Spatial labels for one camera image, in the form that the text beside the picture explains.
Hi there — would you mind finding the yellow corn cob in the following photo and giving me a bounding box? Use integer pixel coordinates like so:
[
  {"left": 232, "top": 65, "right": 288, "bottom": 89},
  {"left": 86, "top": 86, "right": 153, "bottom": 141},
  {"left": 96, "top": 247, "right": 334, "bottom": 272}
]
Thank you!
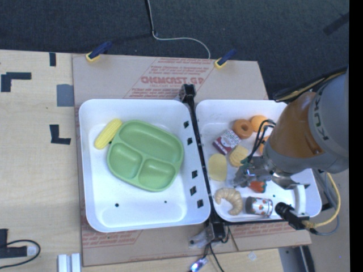
[{"left": 94, "top": 118, "right": 123, "bottom": 150}]

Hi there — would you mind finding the green divided plate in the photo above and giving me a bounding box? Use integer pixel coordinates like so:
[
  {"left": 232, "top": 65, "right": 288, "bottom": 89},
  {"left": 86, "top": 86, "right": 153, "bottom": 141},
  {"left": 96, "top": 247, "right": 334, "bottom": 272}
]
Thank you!
[{"left": 106, "top": 119, "right": 185, "bottom": 193}]

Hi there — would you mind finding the orange doughnut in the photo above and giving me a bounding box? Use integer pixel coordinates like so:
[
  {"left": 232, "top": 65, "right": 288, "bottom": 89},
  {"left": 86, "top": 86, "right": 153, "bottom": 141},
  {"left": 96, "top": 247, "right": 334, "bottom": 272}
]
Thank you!
[{"left": 231, "top": 118, "right": 254, "bottom": 140}]

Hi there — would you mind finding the thin black rod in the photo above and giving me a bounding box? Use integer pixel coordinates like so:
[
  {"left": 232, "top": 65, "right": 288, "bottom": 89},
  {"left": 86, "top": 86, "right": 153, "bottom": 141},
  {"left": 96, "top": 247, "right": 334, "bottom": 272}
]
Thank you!
[{"left": 185, "top": 95, "right": 225, "bottom": 227}]

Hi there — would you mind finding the yellow ridged biscuit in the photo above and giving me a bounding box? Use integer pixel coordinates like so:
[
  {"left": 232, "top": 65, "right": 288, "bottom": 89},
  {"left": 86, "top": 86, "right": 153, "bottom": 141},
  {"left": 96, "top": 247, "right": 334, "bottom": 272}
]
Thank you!
[{"left": 229, "top": 144, "right": 250, "bottom": 168}]

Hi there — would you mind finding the orange carrot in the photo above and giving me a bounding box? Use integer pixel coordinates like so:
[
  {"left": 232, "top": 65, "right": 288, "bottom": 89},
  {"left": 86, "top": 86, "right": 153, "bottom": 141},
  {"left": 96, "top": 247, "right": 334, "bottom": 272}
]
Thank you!
[{"left": 247, "top": 180, "right": 268, "bottom": 194}]

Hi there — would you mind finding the black cylinder on white bracket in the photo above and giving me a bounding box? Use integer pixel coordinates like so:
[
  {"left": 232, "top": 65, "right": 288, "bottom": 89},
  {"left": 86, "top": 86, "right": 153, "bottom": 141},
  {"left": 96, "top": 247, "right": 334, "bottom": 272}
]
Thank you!
[{"left": 274, "top": 182, "right": 311, "bottom": 231}]

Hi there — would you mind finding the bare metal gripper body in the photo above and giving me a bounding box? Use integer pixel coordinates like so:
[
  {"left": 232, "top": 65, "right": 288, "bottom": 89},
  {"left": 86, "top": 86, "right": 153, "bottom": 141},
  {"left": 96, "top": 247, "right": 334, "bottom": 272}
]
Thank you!
[{"left": 243, "top": 155, "right": 299, "bottom": 190}]

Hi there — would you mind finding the white plastic tray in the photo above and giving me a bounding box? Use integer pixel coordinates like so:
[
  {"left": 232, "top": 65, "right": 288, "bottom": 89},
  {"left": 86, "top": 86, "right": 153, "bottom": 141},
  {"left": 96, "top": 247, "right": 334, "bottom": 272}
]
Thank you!
[
  {"left": 195, "top": 99, "right": 323, "bottom": 223},
  {"left": 78, "top": 98, "right": 212, "bottom": 233}
]

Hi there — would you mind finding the brown cardboard board red print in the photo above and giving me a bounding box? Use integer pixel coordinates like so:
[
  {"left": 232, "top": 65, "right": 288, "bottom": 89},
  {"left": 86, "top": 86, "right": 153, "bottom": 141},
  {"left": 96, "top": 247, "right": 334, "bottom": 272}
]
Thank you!
[{"left": 71, "top": 53, "right": 313, "bottom": 267}]

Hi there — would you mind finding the white can with orange print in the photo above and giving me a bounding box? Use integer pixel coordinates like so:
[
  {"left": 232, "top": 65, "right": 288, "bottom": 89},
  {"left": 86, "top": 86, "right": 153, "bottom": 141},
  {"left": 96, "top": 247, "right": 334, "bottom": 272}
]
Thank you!
[{"left": 244, "top": 195, "right": 274, "bottom": 218}]

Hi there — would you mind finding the orange round fruit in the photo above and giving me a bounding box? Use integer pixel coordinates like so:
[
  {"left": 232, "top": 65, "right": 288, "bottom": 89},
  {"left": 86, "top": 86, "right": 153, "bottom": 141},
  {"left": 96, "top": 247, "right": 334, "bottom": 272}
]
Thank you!
[{"left": 250, "top": 114, "right": 269, "bottom": 133}]

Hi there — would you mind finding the pale yellow oval chip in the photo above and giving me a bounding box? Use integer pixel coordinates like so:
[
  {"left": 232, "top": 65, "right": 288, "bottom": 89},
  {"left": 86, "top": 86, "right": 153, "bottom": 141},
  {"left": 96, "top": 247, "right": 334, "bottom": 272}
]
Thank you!
[{"left": 208, "top": 152, "right": 229, "bottom": 182}]

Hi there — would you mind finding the red and white carton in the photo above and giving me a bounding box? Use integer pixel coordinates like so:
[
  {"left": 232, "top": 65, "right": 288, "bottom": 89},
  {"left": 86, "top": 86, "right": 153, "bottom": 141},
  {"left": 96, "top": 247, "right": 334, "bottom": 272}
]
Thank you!
[{"left": 212, "top": 129, "right": 242, "bottom": 156}]

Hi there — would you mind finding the beige croissant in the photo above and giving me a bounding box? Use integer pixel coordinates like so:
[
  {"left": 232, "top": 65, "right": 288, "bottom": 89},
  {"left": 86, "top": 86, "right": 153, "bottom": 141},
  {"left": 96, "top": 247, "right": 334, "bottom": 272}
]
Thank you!
[{"left": 213, "top": 187, "right": 244, "bottom": 216}]

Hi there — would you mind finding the black block with thin wires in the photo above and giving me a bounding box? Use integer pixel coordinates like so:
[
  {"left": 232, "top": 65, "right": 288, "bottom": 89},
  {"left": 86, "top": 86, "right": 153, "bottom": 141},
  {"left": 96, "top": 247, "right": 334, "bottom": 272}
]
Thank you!
[{"left": 209, "top": 221, "right": 228, "bottom": 241}]

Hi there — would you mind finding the orange round toy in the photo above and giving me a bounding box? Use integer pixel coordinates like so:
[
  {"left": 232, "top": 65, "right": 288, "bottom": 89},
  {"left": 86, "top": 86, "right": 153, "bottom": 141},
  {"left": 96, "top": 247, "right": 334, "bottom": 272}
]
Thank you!
[{"left": 259, "top": 135, "right": 271, "bottom": 155}]

